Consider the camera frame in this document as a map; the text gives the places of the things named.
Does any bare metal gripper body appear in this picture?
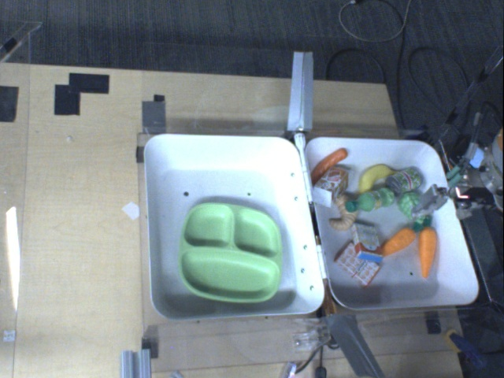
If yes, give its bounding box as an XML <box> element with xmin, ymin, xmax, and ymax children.
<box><xmin>445</xmin><ymin>169</ymin><xmax>504</xmax><ymax>202</ymax></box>

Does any green broccoli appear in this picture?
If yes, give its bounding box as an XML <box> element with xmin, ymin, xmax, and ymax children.
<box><xmin>397</xmin><ymin>191</ymin><xmax>423</xmax><ymax>220</ymax></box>

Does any green and white can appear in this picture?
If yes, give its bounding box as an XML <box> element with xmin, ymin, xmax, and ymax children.
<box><xmin>385</xmin><ymin>166</ymin><xmax>424</xmax><ymax>196</ymax></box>

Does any orange carrot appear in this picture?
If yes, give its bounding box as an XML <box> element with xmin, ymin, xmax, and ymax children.
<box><xmin>416</xmin><ymin>214</ymin><xmax>439</xmax><ymax>280</ymax></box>
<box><xmin>380</xmin><ymin>214</ymin><xmax>427</xmax><ymax>258</ymax></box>

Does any green plastic bottle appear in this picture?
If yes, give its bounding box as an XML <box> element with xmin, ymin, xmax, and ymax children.
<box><xmin>345</xmin><ymin>187</ymin><xmax>396</xmax><ymax>213</ymax></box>

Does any yellow banana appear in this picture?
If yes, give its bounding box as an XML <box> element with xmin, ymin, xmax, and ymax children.
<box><xmin>358</xmin><ymin>164</ymin><xmax>397</xmax><ymax>195</ymax></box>

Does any small white carton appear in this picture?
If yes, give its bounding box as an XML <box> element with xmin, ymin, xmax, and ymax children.
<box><xmin>350</xmin><ymin>222</ymin><xmax>382</xmax><ymax>252</ymax></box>

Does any white plastic tray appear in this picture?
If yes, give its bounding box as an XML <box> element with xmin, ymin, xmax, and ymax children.
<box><xmin>305</xmin><ymin>136</ymin><xmax>481</xmax><ymax>312</ymax></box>
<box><xmin>143</xmin><ymin>133</ymin><xmax>326</xmax><ymax>322</ymax></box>

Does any flat orange and white carton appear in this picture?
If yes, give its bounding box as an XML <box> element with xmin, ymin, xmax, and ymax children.
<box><xmin>334</xmin><ymin>240</ymin><xmax>384</xmax><ymax>288</ymax></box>

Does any orange sausage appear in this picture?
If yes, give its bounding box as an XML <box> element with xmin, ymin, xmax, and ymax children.
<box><xmin>310</xmin><ymin>147</ymin><xmax>350</xmax><ymax>185</ymax></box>

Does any green divided plate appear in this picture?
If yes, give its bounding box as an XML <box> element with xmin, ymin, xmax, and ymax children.
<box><xmin>177</xmin><ymin>202</ymin><xmax>283</xmax><ymax>304</ymax></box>

